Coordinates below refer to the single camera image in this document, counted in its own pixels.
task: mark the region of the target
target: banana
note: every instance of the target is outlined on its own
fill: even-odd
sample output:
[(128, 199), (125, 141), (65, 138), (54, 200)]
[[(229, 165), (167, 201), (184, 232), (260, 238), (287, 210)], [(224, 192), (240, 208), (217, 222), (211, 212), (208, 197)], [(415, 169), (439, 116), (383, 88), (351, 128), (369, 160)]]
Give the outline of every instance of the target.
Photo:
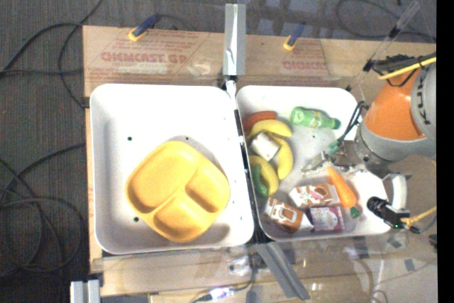
[(279, 187), (279, 178), (271, 164), (258, 155), (249, 155), (249, 163), (251, 168), (255, 165), (260, 166), (260, 176), (262, 177), (263, 184), (268, 189), (268, 196), (274, 194)]
[(292, 130), (283, 121), (277, 119), (266, 119), (254, 123), (253, 127), (250, 129), (250, 133), (247, 139), (250, 141), (256, 134), (261, 131), (268, 131), (270, 133), (287, 138), (290, 138), (292, 136)]
[(282, 138), (267, 133), (267, 135), (278, 143), (281, 147), (276, 154), (277, 157), (277, 177), (283, 180), (293, 169), (293, 154), (288, 142)]

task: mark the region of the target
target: yellow plate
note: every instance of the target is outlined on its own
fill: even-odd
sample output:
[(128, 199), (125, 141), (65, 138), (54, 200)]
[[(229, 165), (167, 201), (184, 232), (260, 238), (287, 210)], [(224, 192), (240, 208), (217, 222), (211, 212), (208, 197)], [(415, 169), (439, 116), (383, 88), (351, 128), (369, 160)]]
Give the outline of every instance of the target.
[(134, 169), (126, 182), (126, 197), (153, 230), (186, 243), (205, 232), (225, 209), (230, 185), (197, 149), (168, 141)]

